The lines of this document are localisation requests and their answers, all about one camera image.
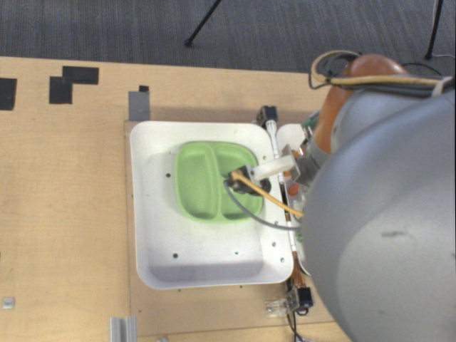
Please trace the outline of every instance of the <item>tripod leg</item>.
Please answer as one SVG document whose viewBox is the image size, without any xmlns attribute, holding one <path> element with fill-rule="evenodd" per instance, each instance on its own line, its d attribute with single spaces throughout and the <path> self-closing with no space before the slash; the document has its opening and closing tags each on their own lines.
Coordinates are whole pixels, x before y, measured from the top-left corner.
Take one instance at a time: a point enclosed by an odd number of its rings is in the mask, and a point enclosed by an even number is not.
<svg viewBox="0 0 456 342">
<path fill-rule="evenodd" d="M 185 39 L 185 42 L 184 42 L 184 45 L 186 47 L 191 47 L 193 45 L 193 40 L 195 39 L 195 37 L 197 36 L 197 34 L 200 32 L 201 28 L 206 24 L 206 21 L 211 17 L 212 13 L 215 11 L 215 9 L 219 6 L 220 2 L 222 0 L 216 0 L 214 2 L 214 4 L 211 6 L 211 8 L 209 9 L 209 11 L 206 13 L 206 15 L 204 16 L 204 18 L 201 20 L 201 22 L 198 24 L 197 28 L 195 29 L 195 31 L 192 33 L 192 35 Z"/>
<path fill-rule="evenodd" d="M 435 12 L 434 26 L 432 28 L 432 34 L 430 37 L 429 47 L 427 48 L 427 53 L 425 58 L 430 60 L 432 58 L 432 50 L 434 49 L 435 36 L 437 35 L 437 28 L 439 26 L 440 13 L 442 12 L 443 0 L 439 0 L 437 5 L 437 11 Z"/>
</svg>

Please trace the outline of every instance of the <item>green divided tray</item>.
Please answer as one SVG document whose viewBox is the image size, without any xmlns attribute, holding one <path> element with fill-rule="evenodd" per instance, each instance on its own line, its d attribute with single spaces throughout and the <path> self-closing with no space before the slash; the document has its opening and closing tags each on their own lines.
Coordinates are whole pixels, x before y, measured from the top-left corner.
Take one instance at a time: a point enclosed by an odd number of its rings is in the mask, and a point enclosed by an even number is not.
<svg viewBox="0 0 456 342">
<path fill-rule="evenodd" d="M 177 151 L 175 187 L 181 211 L 190 219 L 226 222 L 248 219 L 223 188 L 228 174 L 243 165 L 257 166 L 253 153 L 228 142 L 189 142 Z M 234 196 L 250 212 L 258 214 L 263 198 L 248 194 Z"/>
</svg>

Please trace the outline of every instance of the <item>yellow cable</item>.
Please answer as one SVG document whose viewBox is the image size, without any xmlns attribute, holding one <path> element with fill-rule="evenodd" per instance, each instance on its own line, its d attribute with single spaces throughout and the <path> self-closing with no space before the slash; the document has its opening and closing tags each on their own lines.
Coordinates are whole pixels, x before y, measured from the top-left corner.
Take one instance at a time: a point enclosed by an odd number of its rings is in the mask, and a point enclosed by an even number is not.
<svg viewBox="0 0 456 342">
<path fill-rule="evenodd" d="M 311 76 L 321 83 L 330 83 L 332 85 L 366 85 L 370 83 L 397 83 L 401 85 L 426 85 L 435 86 L 441 78 L 422 78 L 419 76 L 402 76 L 402 75 L 371 75 L 361 77 L 335 77 L 328 78 L 317 71 L 317 66 L 325 58 L 333 56 L 337 53 L 350 53 L 360 56 L 359 53 L 351 51 L 329 51 L 317 57 L 311 67 Z"/>
<path fill-rule="evenodd" d="M 280 208 L 285 209 L 287 212 L 290 212 L 290 213 L 296 215 L 299 218 L 302 218 L 304 216 L 304 214 L 301 213 L 300 211 L 298 211 L 296 209 L 293 209 L 293 208 L 290 208 L 288 205 L 285 205 L 280 200 L 276 199 L 272 195 L 270 195 L 267 192 L 265 192 L 262 188 L 256 186 L 252 181 L 247 179 L 245 176 L 241 175 L 236 170 L 232 171 L 230 175 L 231 175 L 233 180 L 243 182 L 245 185 L 250 187 L 252 190 L 258 192 L 261 196 L 267 198 L 269 201 L 273 202 L 275 205 L 278 205 Z"/>
</svg>

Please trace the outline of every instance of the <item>wooden table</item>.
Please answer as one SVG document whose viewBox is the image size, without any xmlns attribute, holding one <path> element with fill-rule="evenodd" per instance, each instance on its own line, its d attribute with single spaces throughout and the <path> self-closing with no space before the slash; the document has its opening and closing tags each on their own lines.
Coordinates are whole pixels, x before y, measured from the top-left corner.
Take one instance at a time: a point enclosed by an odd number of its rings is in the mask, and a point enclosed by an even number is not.
<svg viewBox="0 0 456 342">
<path fill-rule="evenodd" d="M 72 105 L 48 103 L 62 66 L 100 69 L 74 85 Z M 0 110 L 0 341 L 108 341 L 111 316 L 130 315 L 124 122 L 128 91 L 150 87 L 153 120 L 250 122 L 262 105 L 300 123 L 325 90 L 307 75 L 207 68 L 0 58 L 17 78 L 16 106 Z M 299 330 L 349 341 L 336 323 Z M 160 336 L 140 337 L 139 342 Z M 171 342 L 291 341 L 288 326 L 168 335 Z"/>
</svg>

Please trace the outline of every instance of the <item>gray carpet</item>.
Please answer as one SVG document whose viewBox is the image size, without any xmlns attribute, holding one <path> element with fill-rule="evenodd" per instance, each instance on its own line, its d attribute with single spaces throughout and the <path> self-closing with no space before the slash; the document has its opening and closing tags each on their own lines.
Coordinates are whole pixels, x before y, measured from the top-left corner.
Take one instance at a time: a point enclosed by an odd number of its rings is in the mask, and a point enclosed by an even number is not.
<svg viewBox="0 0 456 342">
<path fill-rule="evenodd" d="M 324 51 L 350 49 L 455 73 L 452 58 L 423 60 L 434 0 L 224 0 L 185 48 L 213 1 L 0 0 L 0 56 L 308 72 Z M 436 54 L 455 54 L 455 1 L 444 0 Z"/>
</svg>

